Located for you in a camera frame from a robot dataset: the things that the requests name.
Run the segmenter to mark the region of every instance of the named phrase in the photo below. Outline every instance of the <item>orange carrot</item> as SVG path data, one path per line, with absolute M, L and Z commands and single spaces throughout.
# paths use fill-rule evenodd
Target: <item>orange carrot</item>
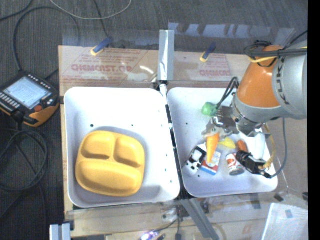
M 238 142 L 236 143 L 236 145 L 237 145 L 239 151 L 248 152 L 247 145 L 246 145 L 246 143 L 245 143 L 242 139 L 238 140 Z
M 212 157 L 216 151 L 220 134 L 209 136 L 206 138 L 206 162 L 211 163 Z

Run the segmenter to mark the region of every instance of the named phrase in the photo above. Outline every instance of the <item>blue and yellow clamp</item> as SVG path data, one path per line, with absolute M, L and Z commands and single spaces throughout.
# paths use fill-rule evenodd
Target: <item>blue and yellow clamp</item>
M 108 37 L 104 39 L 101 43 L 99 43 L 97 46 L 93 47 L 90 52 L 93 56 L 97 56 L 98 54 L 102 53 L 104 49 L 110 45 L 113 41 L 112 37 Z
M 210 47 L 204 53 L 201 54 L 200 61 L 207 62 L 207 60 L 209 59 L 209 54 L 212 53 L 216 49 L 216 47 L 216 43 L 212 42 Z

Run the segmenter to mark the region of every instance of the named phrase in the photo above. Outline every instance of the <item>soda can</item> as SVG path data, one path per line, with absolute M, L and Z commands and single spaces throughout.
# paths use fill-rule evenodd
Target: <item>soda can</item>
M 227 154 L 225 159 L 231 176 L 243 174 L 245 172 L 244 167 L 236 159 L 236 153 Z

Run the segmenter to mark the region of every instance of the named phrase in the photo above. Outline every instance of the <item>display screen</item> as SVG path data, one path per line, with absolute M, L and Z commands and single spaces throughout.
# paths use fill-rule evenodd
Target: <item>display screen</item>
M 38 105 L 43 97 L 51 94 L 49 90 L 36 84 L 27 76 L 22 77 L 3 92 L 30 110 Z

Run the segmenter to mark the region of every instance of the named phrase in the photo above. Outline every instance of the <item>yellow plate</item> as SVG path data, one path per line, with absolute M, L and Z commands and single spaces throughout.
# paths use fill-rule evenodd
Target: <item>yellow plate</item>
M 87 134 L 79 148 L 75 177 L 85 190 L 113 197 L 128 197 L 140 189 L 145 151 L 135 138 L 111 131 Z

